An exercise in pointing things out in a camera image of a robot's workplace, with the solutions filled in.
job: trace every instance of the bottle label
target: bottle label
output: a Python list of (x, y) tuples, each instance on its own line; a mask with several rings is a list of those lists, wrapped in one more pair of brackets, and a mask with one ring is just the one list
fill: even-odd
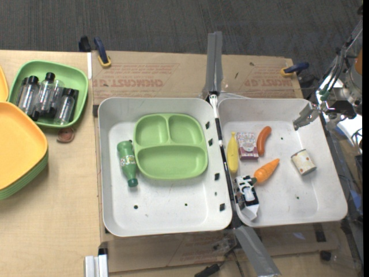
[(121, 158), (121, 166), (125, 167), (129, 164), (136, 164), (136, 160), (133, 155), (127, 155)]

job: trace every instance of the green bottle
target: green bottle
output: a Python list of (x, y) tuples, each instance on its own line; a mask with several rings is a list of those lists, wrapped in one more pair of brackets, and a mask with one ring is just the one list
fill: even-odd
[(136, 179), (137, 164), (133, 153), (131, 141), (121, 141), (117, 146), (119, 152), (120, 165), (123, 173), (128, 178), (128, 185), (136, 187), (138, 181)]

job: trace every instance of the brown round object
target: brown round object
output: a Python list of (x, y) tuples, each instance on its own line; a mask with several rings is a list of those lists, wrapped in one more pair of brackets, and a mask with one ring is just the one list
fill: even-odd
[(71, 127), (62, 128), (58, 132), (57, 141), (60, 143), (70, 143), (74, 139), (74, 130)]

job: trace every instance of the cylindrical can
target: cylindrical can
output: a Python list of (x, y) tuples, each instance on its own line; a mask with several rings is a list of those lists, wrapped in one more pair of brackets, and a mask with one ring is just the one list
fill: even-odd
[(317, 169), (306, 149), (293, 154), (291, 159), (301, 175), (306, 175)]

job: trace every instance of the orange plate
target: orange plate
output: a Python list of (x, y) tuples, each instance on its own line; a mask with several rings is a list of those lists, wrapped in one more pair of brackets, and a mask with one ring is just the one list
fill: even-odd
[(5, 102), (8, 94), (9, 94), (9, 90), (7, 88), (5, 75), (0, 66), (0, 102)]
[(46, 151), (39, 127), (17, 106), (0, 102), (0, 190), (32, 170)]

